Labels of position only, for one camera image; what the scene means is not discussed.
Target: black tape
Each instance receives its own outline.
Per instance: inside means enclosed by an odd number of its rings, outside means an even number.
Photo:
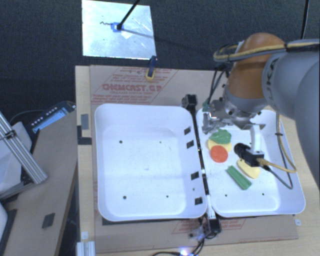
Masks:
[[[42,223],[43,229],[51,227],[53,225],[54,220],[55,220],[55,215],[56,215],[55,213],[51,213],[51,214],[44,216],[44,220]]]
[[[198,197],[196,199],[194,199],[194,205],[200,205],[203,203],[202,197]]]
[[[205,174],[202,174],[202,180],[203,180],[203,186],[204,186],[205,194],[206,195],[210,195],[207,176]]]
[[[191,180],[193,181],[194,179],[199,178],[199,172],[194,172],[191,174]]]
[[[190,132],[191,132],[191,127],[188,127],[187,129],[184,130],[184,135],[187,135]]]
[[[77,137],[78,137],[78,145],[92,145],[92,138],[90,137],[82,137],[82,127],[78,125],[76,127]]]
[[[186,148],[191,148],[195,145],[195,142],[193,140],[189,141],[187,144],[186,144]]]

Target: black object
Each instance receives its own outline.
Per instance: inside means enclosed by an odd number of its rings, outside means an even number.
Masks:
[[[187,135],[190,132],[191,132],[191,127],[188,127],[187,129],[184,130],[184,135]]]
[[[195,138],[196,138],[196,145],[198,148],[198,153],[199,153],[199,160],[200,160],[200,166],[201,169],[205,169],[205,164],[204,164],[204,158],[202,156],[202,150],[201,150],[201,144],[200,144],[200,139],[199,139],[199,132],[198,132],[198,125],[197,125],[197,119],[196,119],[196,106],[197,106],[197,97],[194,94],[187,94],[181,101],[181,105],[183,108],[188,110],[192,116],[192,121],[193,121],[193,128],[194,128],[194,133],[195,133]],[[208,182],[207,182],[207,176],[205,173],[202,174],[202,180],[203,180],[203,186],[204,186],[204,191],[206,195],[209,195],[209,187],[208,187]]]
[[[209,225],[211,233],[208,234],[208,237],[215,237],[218,233],[221,232],[221,225],[219,219],[209,219]]]
[[[14,220],[16,218],[17,210],[16,209],[10,210],[8,211],[7,214],[8,214],[8,220],[6,222],[3,235],[0,241],[0,256],[3,256],[5,253],[7,242],[9,240],[9,235],[10,235],[12,226],[14,224]]]
[[[150,79],[153,78],[156,62],[157,62],[157,56],[152,55],[148,65],[148,72],[146,74],[146,76]]]
[[[92,138],[90,138],[90,137],[82,137],[81,125],[78,125],[76,127],[76,131],[77,131],[77,137],[78,137],[78,145],[92,145]]]
[[[30,138],[33,139],[38,130],[42,130],[55,121],[63,118],[76,109],[76,105],[71,101],[59,102],[34,118],[26,127]]]
[[[156,252],[155,254],[152,254],[152,256],[157,256],[157,255],[163,255],[163,254],[166,254],[166,255],[175,255],[175,256],[180,256],[180,252],[176,252],[176,251],[158,251]]]
[[[51,214],[48,214],[46,216],[44,216],[44,220],[43,220],[43,223],[42,223],[42,228],[43,229],[46,229],[48,227],[51,227],[54,223],[54,220],[55,220],[55,213],[51,213]]]
[[[238,143],[234,146],[234,152],[242,158],[251,167],[258,167],[260,163],[257,161],[258,158],[264,158],[263,152],[251,152],[248,145]]]
[[[132,11],[135,9],[135,7],[137,6],[137,4],[140,2],[140,0],[136,0],[134,2],[134,4],[132,5],[132,7],[130,8],[130,10],[127,12],[127,14],[124,16],[124,18],[121,20],[121,22],[116,25],[116,29],[117,30],[121,30],[123,24],[125,23],[126,19],[129,17],[129,15],[132,13]]]
[[[9,140],[9,139],[13,138],[13,137],[16,136],[16,135],[17,135],[16,131],[15,131],[15,130],[11,130],[11,131],[8,131],[8,132],[4,135],[4,137],[7,138],[7,140]]]
[[[191,174],[191,180],[193,181],[194,179],[197,179],[197,178],[199,178],[199,172],[198,171],[196,171],[195,173],[192,173]]]
[[[204,201],[202,200],[202,197],[198,197],[196,199],[194,199],[194,205],[200,205],[202,204]]]
[[[183,221],[184,219],[142,219],[142,220],[127,220],[127,221],[110,221],[102,217],[102,226],[110,226],[110,225],[128,225],[128,224],[137,224],[137,223],[158,223],[158,222],[174,222],[177,220]]]
[[[6,199],[3,199],[0,203],[4,206],[5,204],[8,204],[10,202],[13,202],[13,201],[17,200],[18,196],[19,196],[19,193],[14,194],[14,195],[6,198]]]
[[[194,141],[191,140],[191,141],[189,141],[189,142],[186,144],[186,148],[187,148],[187,149],[188,149],[188,148],[191,148],[191,147],[193,147],[194,145],[195,145]]]
[[[306,30],[307,19],[308,19],[308,9],[309,9],[309,0],[305,0],[300,39],[305,38],[305,30]]]

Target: cable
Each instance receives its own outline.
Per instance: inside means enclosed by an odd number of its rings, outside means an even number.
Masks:
[[[208,103],[208,104],[210,104],[211,97],[212,97],[212,95],[214,94],[213,89],[214,89],[214,87],[215,87],[215,82],[216,82],[217,73],[218,73],[217,70],[214,71],[214,75],[213,75],[212,82],[211,82],[211,87],[210,87],[209,97],[208,97],[208,99],[207,99],[207,103]]]
[[[264,165],[262,168],[265,169],[266,171],[272,173],[288,189],[292,190],[294,188],[294,186],[292,184],[291,177],[289,176],[289,173],[288,173],[288,177],[289,177],[289,181],[290,181],[290,186],[282,178],[280,178],[273,170],[271,170],[269,166]]]
[[[192,251],[192,253],[191,254],[193,254],[193,255],[198,255],[200,252],[201,252],[201,250],[202,250],[202,248],[204,247],[204,245],[205,245],[205,238],[203,238],[200,242],[199,242],[199,244],[197,245],[197,247]]]
[[[191,252],[191,255],[198,255],[201,250],[203,249],[204,245],[205,245],[205,239],[206,238],[203,238],[199,243],[198,245],[196,246],[196,248],[194,248],[194,250]],[[175,256],[180,256],[181,253],[180,252],[176,252],[176,251],[158,251],[156,252],[155,254],[152,254],[152,256],[157,256],[157,255],[160,255],[160,254],[167,254],[167,255],[175,255]]]
[[[23,114],[33,113],[33,112],[43,112],[43,111],[44,111],[44,109],[35,109],[35,110],[27,110],[27,111],[20,112],[20,113],[14,115],[14,116],[10,119],[9,123],[11,124],[12,121],[13,121],[15,118],[17,118],[18,116],[21,116],[21,115],[23,115]]]
[[[215,93],[215,90],[217,89],[218,85],[219,85],[219,82],[223,76],[223,74],[228,70],[229,68],[226,67],[225,69],[223,69],[220,73],[220,75],[218,76],[218,79],[216,80],[216,76],[217,76],[217,71],[214,72],[214,75],[213,75],[213,79],[212,79],[212,82],[211,82],[211,89],[210,89],[210,94],[209,94],[209,97],[207,99],[207,103],[210,104],[210,101],[211,101],[211,98],[212,96],[214,95]]]
[[[276,54],[276,53],[284,53],[295,50],[303,50],[304,48],[315,48],[319,49],[319,42],[296,42],[296,43],[288,43],[288,44],[278,44],[278,45],[270,45],[260,48],[255,48],[251,50],[246,50],[243,52],[232,53],[232,54],[221,54],[224,51],[224,48],[220,48],[213,54],[213,59],[215,62],[236,62],[244,59],[248,59],[251,57],[268,55],[268,54]],[[229,46],[229,48],[235,48],[238,45]]]
[[[307,22],[308,22],[308,12],[309,12],[309,0],[305,0],[300,39],[305,38],[305,32],[306,32],[306,27],[307,27]]]
[[[294,170],[297,170],[296,167],[295,167],[295,165],[294,165],[294,163],[291,162],[291,160],[290,160],[290,158],[289,158],[289,156],[288,156],[288,154],[287,154],[287,151],[286,151],[286,149],[285,149],[284,143],[283,143],[283,141],[282,141],[282,137],[281,137],[281,135],[280,135],[280,134],[281,134],[281,133],[280,133],[280,130],[281,130],[280,114],[277,112],[277,113],[276,113],[276,133],[277,133],[278,142],[280,143],[280,146],[281,146],[281,149],[282,149],[281,152],[283,152],[285,158],[287,159],[287,161],[289,162],[289,164],[292,166],[292,168],[293,168]]]
[[[256,160],[257,160],[257,162],[258,162],[259,164],[261,164],[262,166],[273,166],[273,167],[275,167],[275,168],[277,168],[277,169],[280,169],[280,170],[282,170],[282,171],[285,171],[285,172],[291,173],[291,174],[294,174],[294,173],[297,172],[296,169],[295,169],[295,170],[289,170],[289,169],[287,169],[287,168],[285,168],[285,167],[282,167],[282,166],[277,165],[277,164],[275,164],[275,163],[269,162],[269,161],[265,160],[264,158],[257,158]]]
[[[152,256],[156,256],[160,254],[169,254],[169,255],[176,255],[176,256],[181,255],[180,252],[176,252],[176,251],[159,251],[159,252],[156,252],[155,254],[152,254]]]

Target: black cable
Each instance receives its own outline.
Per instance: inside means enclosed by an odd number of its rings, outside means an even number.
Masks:
[[[211,82],[209,97],[208,97],[208,99],[207,99],[207,103],[208,103],[208,104],[210,104],[211,97],[212,97],[212,95],[214,94],[213,89],[214,89],[214,87],[215,87],[215,82],[216,82],[217,73],[218,73],[218,71],[215,70],[215,71],[214,71],[213,78],[212,78],[212,82]]]
[[[160,254],[169,254],[169,255],[175,255],[175,256],[181,255],[180,252],[176,252],[176,251],[159,251],[159,252],[156,252],[155,254],[152,254],[152,256],[156,256]]]
[[[217,234],[207,235],[207,236],[205,237],[205,239],[211,240],[211,239],[214,239],[216,236],[217,236]]]
[[[288,169],[288,166],[287,166],[287,163],[286,163],[286,159],[285,159],[285,156],[284,156],[284,152],[283,152],[283,149],[281,147],[281,143],[280,143],[280,137],[281,136],[281,133],[280,133],[280,130],[279,130],[279,113],[276,113],[276,118],[275,118],[275,129],[276,129],[276,139],[277,139],[277,142],[278,142],[278,147],[279,147],[279,150],[280,150],[280,154],[281,154],[281,158],[282,158],[282,162],[284,164],[284,167]],[[282,181],[282,184],[284,184],[288,189],[292,190],[294,188],[294,185],[292,183],[292,180],[291,180],[291,176],[290,176],[290,173],[287,172],[286,173],[288,175],[288,178],[289,178],[289,181],[290,181],[290,186],[288,186],[286,183],[284,183],[282,180],[279,180]]]
[[[121,30],[123,24],[125,23],[126,19],[129,17],[129,15],[133,12],[133,10],[136,8],[137,4],[140,2],[140,0],[136,0],[134,4],[131,6],[130,10],[127,12],[127,14],[124,16],[124,18],[121,20],[121,22],[116,25],[117,30]]]
[[[208,104],[210,104],[211,97],[214,95],[215,90],[217,89],[217,87],[218,87],[218,85],[219,85],[219,82],[220,82],[220,80],[221,80],[221,78],[222,78],[223,74],[227,71],[227,69],[228,69],[228,68],[226,67],[224,70],[222,70],[222,71],[221,71],[221,73],[220,73],[220,75],[219,75],[218,79],[216,80],[216,82],[215,82],[215,84],[214,84],[214,86],[213,86],[212,90],[210,91],[210,96],[209,96],[209,98],[208,98]]]
[[[200,252],[201,252],[201,250],[202,250],[202,248],[204,247],[204,244],[205,244],[205,238],[203,238],[200,242],[199,242],[199,244],[197,245],[197,247],[192,251],[192,254],[193,255],[198,255]]]
[[[45,111],[45,110],[44,110],[44,109],[35,109],[35,110],[27,110],[27,111],[20,112],[20,113],[14,115],[14,116],[10,119],[9,124],[11,124],[12,121],[13,121],[15,118],[17,118],[18,116],[21,116],[21,115],[24,115],[24,114],[28,114],[28,113],[43,112],[43,111]]]
[[[308,18],[308,10],[309,10],[309,0],[305,0],[300,39],[304,39],[305,38],[305,32],[306,32],[306,26],[307,26],[307,18]]]
[[[282,179],[280,178],[273,170],[270,169],[269,166],[267,165],[264,165],[262,166],[263,169],[265,169],[266,171],[272,173],[283,185],[285,185],[288,189],[292,190],[294,188],[293,184],[292,184],[292,180],[291,180],[291,177],[289,176],[289,180],[290,180],[290,186]]]

